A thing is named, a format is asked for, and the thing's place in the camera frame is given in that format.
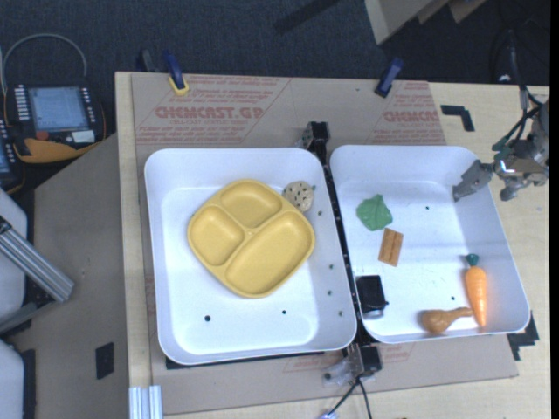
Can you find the beige chocolate chip biscuit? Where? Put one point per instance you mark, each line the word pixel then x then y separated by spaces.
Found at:
pixel 299 194

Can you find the small black box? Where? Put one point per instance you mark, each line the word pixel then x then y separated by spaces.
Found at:
pixel 371 293

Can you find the white plastic tray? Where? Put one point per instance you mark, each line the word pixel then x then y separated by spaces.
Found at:
pixel 244 330
pixel 436 251

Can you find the orange rectangular cracker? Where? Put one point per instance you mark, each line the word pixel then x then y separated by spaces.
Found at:
pixel 390 247

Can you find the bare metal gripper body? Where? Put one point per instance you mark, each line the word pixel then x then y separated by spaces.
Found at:
pixel 528 157

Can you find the green lettuce leaf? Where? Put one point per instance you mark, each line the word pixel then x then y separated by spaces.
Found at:
pixel 373 214

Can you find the yellow divided plate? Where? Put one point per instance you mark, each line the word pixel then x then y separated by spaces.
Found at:
pixel 262 251

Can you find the orange carrot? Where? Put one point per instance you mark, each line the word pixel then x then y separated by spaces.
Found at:
pixel 477 290

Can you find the brown cardboard board, red print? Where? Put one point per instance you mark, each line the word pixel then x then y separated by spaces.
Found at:
pixel 262 103

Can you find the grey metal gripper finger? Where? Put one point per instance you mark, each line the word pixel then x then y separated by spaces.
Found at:
pixel 471 181
pixel 511 190

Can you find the brown chicken drumstick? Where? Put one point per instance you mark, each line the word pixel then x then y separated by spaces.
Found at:
pixel 436 320

